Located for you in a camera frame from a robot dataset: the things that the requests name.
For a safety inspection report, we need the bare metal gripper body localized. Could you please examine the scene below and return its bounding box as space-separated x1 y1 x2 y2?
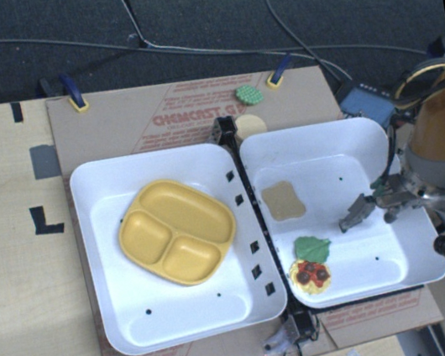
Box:
369 168 442 218

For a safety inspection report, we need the white plastic tray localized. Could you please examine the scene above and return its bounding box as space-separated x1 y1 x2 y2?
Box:
236 103 445 319
65 131 295 356

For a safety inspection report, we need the green lettuce leaf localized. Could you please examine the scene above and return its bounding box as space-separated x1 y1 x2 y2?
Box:
292 231 335 269

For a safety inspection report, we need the tan bread slice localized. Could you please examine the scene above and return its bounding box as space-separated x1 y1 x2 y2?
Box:
259 177 308 225

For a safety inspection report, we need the yellow spaghetti with meatballs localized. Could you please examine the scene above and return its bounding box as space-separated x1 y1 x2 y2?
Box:
286 254 336 300

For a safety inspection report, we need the pale tan round disc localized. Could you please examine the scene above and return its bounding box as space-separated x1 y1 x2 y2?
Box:
233 111 269 139

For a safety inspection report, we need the green checkered round biscuit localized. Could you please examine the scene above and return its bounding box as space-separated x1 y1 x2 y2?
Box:
234 81 266 109

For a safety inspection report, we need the yellow divided plate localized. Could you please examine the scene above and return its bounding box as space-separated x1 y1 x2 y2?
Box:
109 167 247 297

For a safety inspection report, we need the brown cardboard board red print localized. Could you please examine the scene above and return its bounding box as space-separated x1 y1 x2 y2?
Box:
44 38 445 356

